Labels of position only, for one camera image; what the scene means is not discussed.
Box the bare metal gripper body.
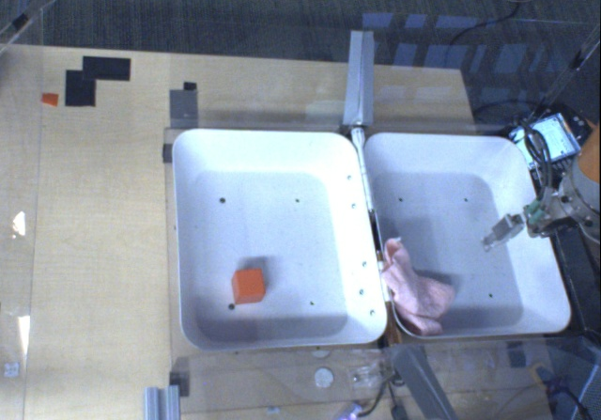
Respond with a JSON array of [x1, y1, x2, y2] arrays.
[[525, 194, 601, 239]]

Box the white plastic tray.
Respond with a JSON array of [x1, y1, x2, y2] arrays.
[[171, 128, 389, 353], [363, 132, 573, 340]]

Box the pink cloth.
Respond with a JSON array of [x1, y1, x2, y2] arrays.
[[380, 238, 457, 337]]

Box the thin black and white rod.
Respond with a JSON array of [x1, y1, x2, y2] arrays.
[[350, 125, 385, 274]]

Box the pale wood board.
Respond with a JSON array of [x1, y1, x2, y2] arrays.
[[164, 52, 579, 420]]

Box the orange cube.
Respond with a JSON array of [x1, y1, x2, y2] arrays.
[[230, 267, 268, 306]]

